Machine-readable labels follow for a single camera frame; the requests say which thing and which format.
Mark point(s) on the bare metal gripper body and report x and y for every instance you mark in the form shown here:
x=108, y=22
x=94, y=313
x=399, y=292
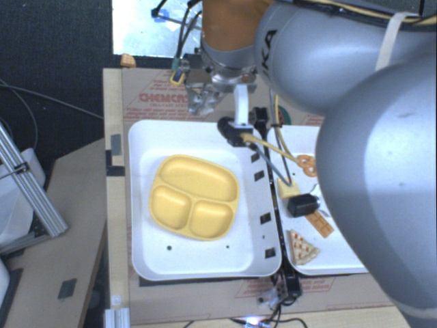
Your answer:
x=218, y=79

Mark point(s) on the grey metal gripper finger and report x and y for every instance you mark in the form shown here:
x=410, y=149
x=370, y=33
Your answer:
x=211, y=99
x=196, y=102

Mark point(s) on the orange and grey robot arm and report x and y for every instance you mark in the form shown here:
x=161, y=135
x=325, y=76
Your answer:
x=341, y=63

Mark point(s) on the brown and green round object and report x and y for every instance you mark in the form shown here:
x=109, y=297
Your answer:
x=282, y=116

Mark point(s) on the yellow divided plate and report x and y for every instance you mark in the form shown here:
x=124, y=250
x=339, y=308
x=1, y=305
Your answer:
x=194, y=197

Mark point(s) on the yellow cheese wedge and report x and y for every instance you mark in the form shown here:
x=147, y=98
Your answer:
x=286, y=190

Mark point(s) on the orange pretzel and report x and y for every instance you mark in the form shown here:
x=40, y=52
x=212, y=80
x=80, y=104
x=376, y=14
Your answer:
x=309, y=169

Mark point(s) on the thin black and white rod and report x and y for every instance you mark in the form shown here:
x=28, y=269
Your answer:
x=277, y=210

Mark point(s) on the black box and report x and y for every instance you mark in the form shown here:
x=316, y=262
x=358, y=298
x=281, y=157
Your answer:
x=302, y=205

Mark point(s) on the white plastic tray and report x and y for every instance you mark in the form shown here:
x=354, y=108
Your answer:
x=191, y=258
x=327, y=255

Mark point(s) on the orange waffle biscuit bar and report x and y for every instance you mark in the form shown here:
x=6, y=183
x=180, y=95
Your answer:
x=321, y=225

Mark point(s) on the pizza slice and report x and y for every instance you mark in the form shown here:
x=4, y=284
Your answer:
x=302, y=249

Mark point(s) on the brown cardboard board red print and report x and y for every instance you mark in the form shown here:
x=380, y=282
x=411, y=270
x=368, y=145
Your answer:
x=205, y=299

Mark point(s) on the black cylinder on white bracket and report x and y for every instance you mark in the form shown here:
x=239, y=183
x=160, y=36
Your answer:
x=235, y=132

